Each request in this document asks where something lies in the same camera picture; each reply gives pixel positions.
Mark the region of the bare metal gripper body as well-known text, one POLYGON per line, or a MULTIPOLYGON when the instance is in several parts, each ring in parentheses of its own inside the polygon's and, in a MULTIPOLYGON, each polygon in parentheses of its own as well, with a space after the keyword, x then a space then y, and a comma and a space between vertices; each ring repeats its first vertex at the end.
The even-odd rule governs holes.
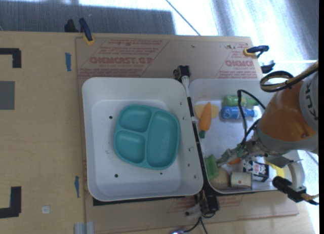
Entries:
POLYGON ((229 158, 226 160, 227 163, 233 163, 238 160, 251 160, 254 157, 263 157, 266 152, 258 146, 258 142, 254 140, 240 143, 234 149, 228 151, 229 158))

